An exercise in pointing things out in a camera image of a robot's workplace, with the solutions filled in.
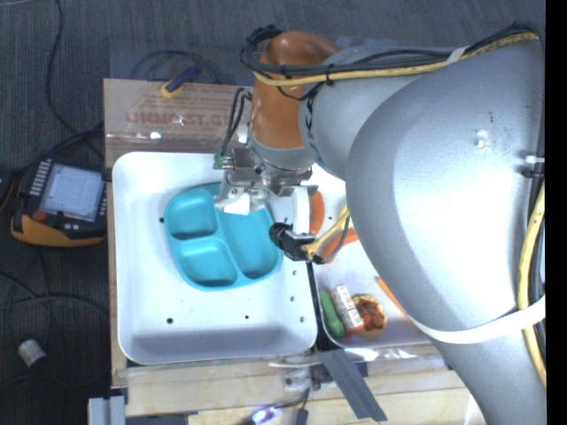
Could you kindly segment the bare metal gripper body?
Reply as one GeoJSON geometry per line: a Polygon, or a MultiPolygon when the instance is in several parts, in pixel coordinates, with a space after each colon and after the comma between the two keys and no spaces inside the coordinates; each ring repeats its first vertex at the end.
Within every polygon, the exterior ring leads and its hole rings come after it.
{"type": "Polygon", "coordinates": [[[222,182],[238,187],[238,197],[250,189],[286,197],[311,177],[312,165],[301,149],[259,151],[238,147],[222,156],[222,182]]]}

